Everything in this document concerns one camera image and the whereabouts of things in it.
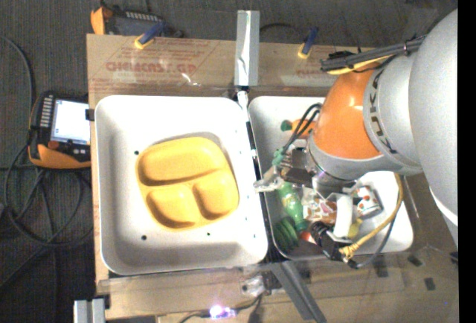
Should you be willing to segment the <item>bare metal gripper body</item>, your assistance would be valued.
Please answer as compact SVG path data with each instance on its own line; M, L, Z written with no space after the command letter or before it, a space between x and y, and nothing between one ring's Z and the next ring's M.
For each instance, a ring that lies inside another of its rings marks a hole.
M320 196L329 196L327 173L306 148L292 149L285 155L280 168L280 175L286 182L312 189Z

